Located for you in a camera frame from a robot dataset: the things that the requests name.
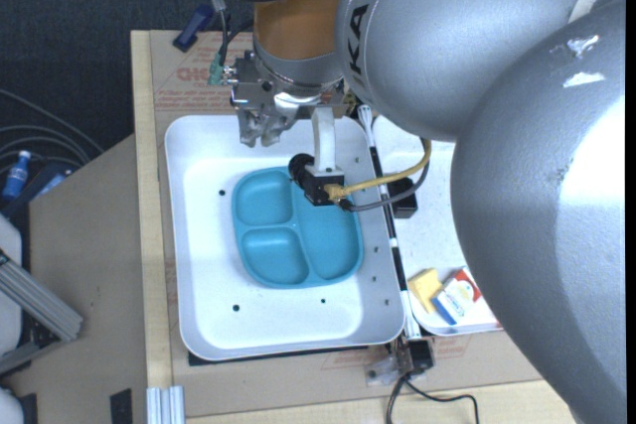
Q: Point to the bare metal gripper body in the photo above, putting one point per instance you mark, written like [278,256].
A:
[251,92]

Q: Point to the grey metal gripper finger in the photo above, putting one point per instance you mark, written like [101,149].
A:
[273,133]
[248,131]

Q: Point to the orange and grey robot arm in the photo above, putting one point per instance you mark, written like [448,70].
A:
[447,40]

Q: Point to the blue divided plate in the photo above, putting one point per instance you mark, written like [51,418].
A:
[268,203]

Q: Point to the white plastic tray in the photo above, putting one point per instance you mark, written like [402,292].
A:
[208,263]
[427,243]

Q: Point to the black rectangular box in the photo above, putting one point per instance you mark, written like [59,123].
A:
[405,206]

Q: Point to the thin black and white rod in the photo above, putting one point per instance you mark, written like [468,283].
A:
[396,258]

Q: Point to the yellow cheese wedge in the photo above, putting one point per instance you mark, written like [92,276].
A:
[423,287]

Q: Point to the blue plastic bottle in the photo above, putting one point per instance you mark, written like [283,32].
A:
[16,176]

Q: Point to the white and blue carton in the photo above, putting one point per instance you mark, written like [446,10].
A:
[449,303]

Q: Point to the red and white packet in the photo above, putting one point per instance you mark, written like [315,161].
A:
[469,285]

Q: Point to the brown cardboard board red print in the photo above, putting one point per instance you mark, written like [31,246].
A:
[308,382]

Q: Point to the black cylinder on white bracket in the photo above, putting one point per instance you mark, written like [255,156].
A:
[323,139]

